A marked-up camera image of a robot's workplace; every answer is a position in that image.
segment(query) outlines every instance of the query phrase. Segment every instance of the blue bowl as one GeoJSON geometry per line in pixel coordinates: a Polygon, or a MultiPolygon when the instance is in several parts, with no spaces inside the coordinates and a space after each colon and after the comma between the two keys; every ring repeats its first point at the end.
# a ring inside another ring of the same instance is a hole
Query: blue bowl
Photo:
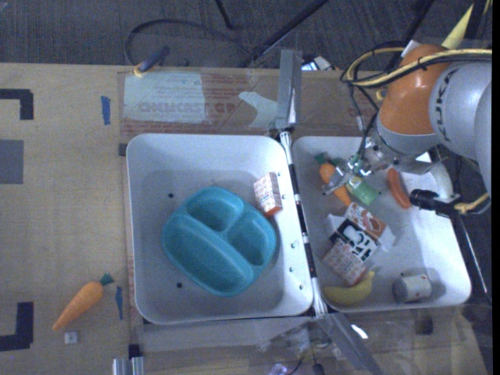
{"type": "Polygon", "coordinates": [[[162,230],[170,261],[214,295],[247,289],[276,250],[269,220],[236,194],[206,187],[179,207],[162,230]]]}

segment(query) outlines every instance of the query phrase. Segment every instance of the wooden surface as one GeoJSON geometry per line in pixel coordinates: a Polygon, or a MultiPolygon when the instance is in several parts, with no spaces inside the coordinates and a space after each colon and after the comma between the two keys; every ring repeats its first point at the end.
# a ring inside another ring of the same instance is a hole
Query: wooden surface
{"type": "MultiPolygon", "coordinates": [[[[29,349],[0,352],[2,375],[107,374],[111,373],[113,359],[127,357],[134,328],[128,305],[124,157],[118,155],[118,144],[119,79],[123,79],[119,73],[128,70],[120,66],[0,64],[0,88],[26,88],[34,93],[34,120],[19,119],[18,101],[0,100],[0,138],[24,141],[23,184],[0,184],[2,334],[14,331],[16,303],[34,302],[34,342],[29,349]],[[109,124],[103,118],[102,97],[110,102],[109,124]],[[110,272],[115,282],[105,286],[102,300],[66,329],[53,331],[52,324],[77,290],[104,272],[110,272]],[[117,286],[123,289],[123,320],[115,302],[117,286]],[[68,330],[78,331],[75,345],[64,343],[68,330]]],[[[266,74],[277,77],[276,71],[266,74]]],[[[305,88],[309,91],[303,96],[311,98],[306,99],[306,107],[326,110],[334,127],[321,123],[321,116],[310,117],[310,123],[321,124],[323,131],[334,134],[356,134],[355,115],[343,103],[346,95],[338,85],[338,73],[307,77],[305,88]]],[[[262,96],[273,98],[271,87],[259,87],[262,96]]],[[[428,344],[430,339],[415,342],[426,338],[423,336],[405,341],[405,348],[412,351],[409,358],[427,363],[427,369],[433,362],[444,370],[442,373],[467,373],[472,367],[476,373],[485,373],[469,325],[459,329],[460,337],[443,339],[439,345],[428,344]],[[467,353],[449,348],[458,345],[467,353]]],[[[381,362],[397,359],[398,354],[391,351],[373,349],[382,354],[381,362]]],[[[181,352],[182,359],[176,361],[172,371],[168,370],[169,363],[165,363],[165,371],[161,370],[163,364],[155,362],[153,356],[152,372],[210,373],[217,354],[223,363],[227,361],[223,349],[210,349],[211,366],[205,368],[203,362],[195,360],[201,356],[199,351],[181,352]]],[[[248,364],[249,357],[240,353],[232,357],[230,361],[236,359],[245,368],[241,373],[255,373],[248,364]]],[[[338,363],[332,362],[333,369],[338,363]]],[[[258,371],[267,373],[265,365],[258,371]]]]}

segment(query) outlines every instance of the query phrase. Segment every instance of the yellow banana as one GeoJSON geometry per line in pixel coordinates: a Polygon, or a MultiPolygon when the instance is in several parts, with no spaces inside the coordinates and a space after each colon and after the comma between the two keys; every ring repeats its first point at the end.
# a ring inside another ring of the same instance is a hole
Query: yellow banana
{"type": "Polygon", "coordinates": [[[367,298],[372,291],[372,279],[375,273],[368,272],[358,284],[352,287],[325,286],[323,295],[328,302],[336,305],[353,305],[367,298]]]}

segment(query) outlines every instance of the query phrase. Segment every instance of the toy carrot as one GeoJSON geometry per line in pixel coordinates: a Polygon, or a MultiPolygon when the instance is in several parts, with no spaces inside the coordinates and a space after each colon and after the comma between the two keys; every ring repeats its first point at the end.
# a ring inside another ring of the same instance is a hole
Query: toy carrot
{"type": "Polygon", "coordinates": [[[66,306],[64,311],[52,325],[53,330],[64,327],[77,317],[85,313],[102,297],[103,286],[114,282],[113,278],[105,273],[99,282],[93,280],[85,284],[71,299],[70,303],[66,306]]]}
{"type": "MultiPolygon", "coordinates": [[[[320,163],[320,177],[325,184],[328,184],[328,182],[330,182],[331,176],[334,174],[336,170],[335,165],[332,164],[331,162],[326,161],[323,156],[317,156],[315,158],[320,163]]],[[[337,187],[334,190],[334,194],[345,205],[349,206],[352,203],[351,196],[349,196],[349,193],[345,185],[337,187]]]]}
{"type": "Polygon", "coordinates": [[[408,195],[403,190],[401,179],[399,178],[399,172],[394,167],[387,170],[387,182],[389,183],[389,190],[391,191],[392,197],[394,197],[395,201],[403,209],[409,209],[412,206],[412,203],[410,202],[408,195]]]}

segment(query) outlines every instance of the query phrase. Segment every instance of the orange carrot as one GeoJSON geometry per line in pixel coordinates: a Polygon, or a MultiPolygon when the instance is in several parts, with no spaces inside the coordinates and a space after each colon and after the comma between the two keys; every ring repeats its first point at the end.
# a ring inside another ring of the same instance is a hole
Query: orange carrot
{"type": "Polygon", "coordinates": [[[99,282],[93,280],[85,284],[62,311],[57,321],[52,325],[52,329],[57,330],[64,327],[89,310],[95,303],[101,300],[103,286],[111,282],[113,282],[113,279],[108,273],[105,273],[99,282]]]}
{"type": "Polygon", "coordinates": [[[399,178],[399,172],[391,167],[387,170],[387,182],[389,183],[389,190],[395,201],[403,208],[409,209],[412,203],[409,201],[409,197],[403,190],[401,185],[401,179],[399,178]]]}
{"type": "MultiPolygon", "coordinates": [[[[320,176],[325,184],[330,182],[330,178],[334,174],[335,169],[336,169],[335,165],[331,164],[330,162],[324,162],[323,164],[320,165],[320,176]]],[[[351,196],[349,196],[349,193],[345,185],[337,187],[337,189],[334,190],[334,194],[345,205],[349,206],[352,203],[351,196]]]]}

